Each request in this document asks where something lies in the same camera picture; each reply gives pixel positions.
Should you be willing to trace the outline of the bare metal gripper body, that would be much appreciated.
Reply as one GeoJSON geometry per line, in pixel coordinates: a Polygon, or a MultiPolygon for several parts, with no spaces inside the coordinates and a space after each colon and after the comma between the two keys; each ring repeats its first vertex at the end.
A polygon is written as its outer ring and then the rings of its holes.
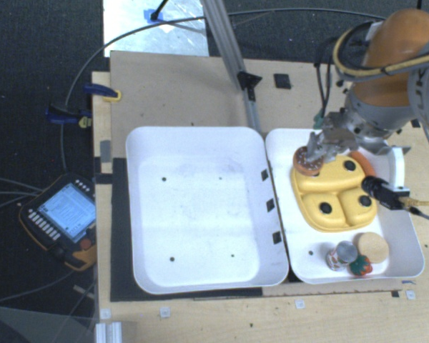
{"type": "Polygon", "coordinates": [[[378,128],[354,110],[330,112],[319,133],[319,150],[328,155],[364,148],[377,154],[389,137],[390,130],[378,128]]]}

